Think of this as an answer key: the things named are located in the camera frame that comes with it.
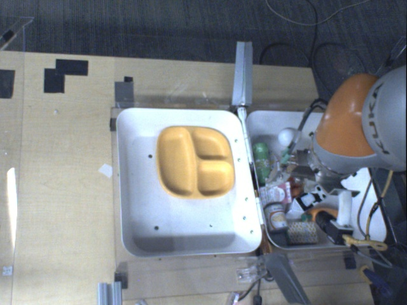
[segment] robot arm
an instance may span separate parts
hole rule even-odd
[[[308,163],[319,182],[339,182],[363,167],[406,170],[406,66],[380,79],[347,79],[329,101]]]

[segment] white ball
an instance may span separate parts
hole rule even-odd
[[[293,140],[297,130],[294,128],[282,129],[279,133],[279,142],[283,147],[287,147]]]

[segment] small white paper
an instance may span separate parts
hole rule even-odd
[[[113,175],[113,167],[108,164],[103,164],[102,167],[99,168],[99,172],[110,179]]]
[[[13,266],[3,267],[3,276],[12,276],[13,275]]]

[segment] green bottle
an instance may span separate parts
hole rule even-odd
[[[256,167],[257,180],[260,186],[266,184],[270,174],[270,160],[268,158],[268,147],[264,142],[253,145],[254,166]]]

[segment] can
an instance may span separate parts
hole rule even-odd
[[[269,233],[279,233],[288,230],[288,223],[281,202],[269,203],[264,207]]]
[[[256,167],[257,180],[260,186],[266,184],[266,179],[270,174],[270,159],[268,157],[268,147],[264,142],[253,145],[254,166]]]

